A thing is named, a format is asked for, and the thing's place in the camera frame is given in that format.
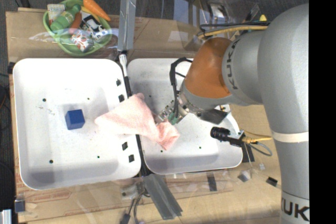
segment plastic bottle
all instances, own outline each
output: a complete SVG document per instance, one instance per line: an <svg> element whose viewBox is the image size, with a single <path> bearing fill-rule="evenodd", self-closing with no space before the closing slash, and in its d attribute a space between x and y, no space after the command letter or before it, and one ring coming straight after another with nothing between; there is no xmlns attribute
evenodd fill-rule
<svg viewBox="0 0 336 224"><path fill-rule="evenodd" d="M50 29L54 32L68 28L75 20L75 15L81 10L80 5L74 4L71 9L65 10L51 24Z"/></svg>

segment white tray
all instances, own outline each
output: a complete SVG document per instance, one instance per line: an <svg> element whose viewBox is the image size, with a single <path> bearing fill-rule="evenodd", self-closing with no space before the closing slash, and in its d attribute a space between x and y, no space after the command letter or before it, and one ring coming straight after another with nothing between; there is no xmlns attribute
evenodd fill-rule
<svg viewBox="0 0 336 224"><path fill-rule="evenodd" d="M28 187L106 182L139 172L135 136L101 133L94 123L120 103L119 95L127 98L115 62L24 59L14 66L13 78L20 175ZM68 130L65 115L75 109L82 109L86 122L80 129ZM125 142L128 147L123 150Z"/></svg>
<svg viewBox="0 0 336 224"><path fill-rule="evenodd" d="M128 74L133 93L142 92L149 108L158 114L173 99L173 88L169 80L170 65L176 59L136 59L129 63ZM182 62L176 71L187 74L190 63ZM177 86L183 78L176 75ZM210 137L214 126L199 120L195 115L188 114L179 124L175 125L180 137L168 150L146 137L141 137L144 159L148 168L161 175L199 172L238 166L242 159L242 149L231 146L228 142L220 142ZM239 127L230 113L220 125L231 131L239 132Z"/></svg>

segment pink cloth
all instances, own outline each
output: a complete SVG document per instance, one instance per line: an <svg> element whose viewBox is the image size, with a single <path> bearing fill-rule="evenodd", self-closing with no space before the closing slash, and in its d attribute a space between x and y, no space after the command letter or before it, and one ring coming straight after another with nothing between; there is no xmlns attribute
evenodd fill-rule
<svg viewBox="0 0 336 224"><path fill-rule="evenodd" d="M120 103L114 110L94 121L111 134L139 134L159 143L168 150L180 136L168 121L155 125L152 111L144 102L144 95L137 93Z"/></svg>

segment green bowl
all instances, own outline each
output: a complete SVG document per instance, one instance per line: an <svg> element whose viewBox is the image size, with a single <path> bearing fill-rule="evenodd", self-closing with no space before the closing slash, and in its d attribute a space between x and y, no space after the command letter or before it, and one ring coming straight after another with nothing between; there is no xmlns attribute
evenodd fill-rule
<svg viewBox="0 0 336 224"><path fill-rule="evenodd" d="M64 4L66 9L71 9L74 6L74 4L79 4L81 6L83 5L81 0L65 0L65 1L62 1L60 4ZM107 31L109 29L111 29L110 25L108 24L108 22L105 19L99 17L99 20L100 20L100 24ZM43 15L43 24L44 24L45 28L47 29L48 33L54 38L54 40L61 47L61 49L63 51L65 51L67 54L69 54L71 56L74 56L74 57L84 57L84 56L90 55L90 54L94 53L95 51L104 47L112 38L112 34L107 34L104 37L102 37L99 40L99 42L94 40L94 46L92 46L92 48L89 51L82 52L71 41L72 34L70 34L67 31L64 31L61 34L56 34L50 29L48 12L45 12L44 15Z"/></svg>

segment clear plastic sheet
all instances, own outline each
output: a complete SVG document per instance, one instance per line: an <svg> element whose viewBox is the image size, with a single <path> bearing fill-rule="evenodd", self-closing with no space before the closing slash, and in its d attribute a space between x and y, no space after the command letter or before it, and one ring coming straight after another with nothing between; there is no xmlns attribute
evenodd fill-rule
<svg viewBox="0 0 336 224"><path fill-rule="evenodd" d="M118 61L120 0L95 0L111 17L108 22L110 39L95 52L83 56L80 55L80 49L77 56L66 52L44 25L47 5L62 1L65 0L30 0L34 8L20 8L18 12L6 14L8 61L16 63L25 58ZM253 20L259 19L260 15L256 3L239 0L136 0L134 48L128 52L128 60L193 58L202 45L202 41L197 38L200 25L241 23L248 16ZM236 35L239 33L222 36L234 39ZM34 190L24 184L19 172L12 76L10 82L16 202L19 204L24 201L25 204L24 210L18 213L19 222L119 223L130 209L132 201L139 197L142 177L50 190ZM232 113L241 129L270 134L262 106L233 106ZM210 223L254 218L269 218L268 223L271 223L271 219L279 215L281 182L273 141L266 141L265 144L272 149L272 157L252 150L254 160L250 159L235 168L163 176L183 209L182 216L164 223ZM268 184L269 177L276 179L278 184ZM146 195L140 196L136 214L138 220L144 223L163 221L153 201Z"/></svg>

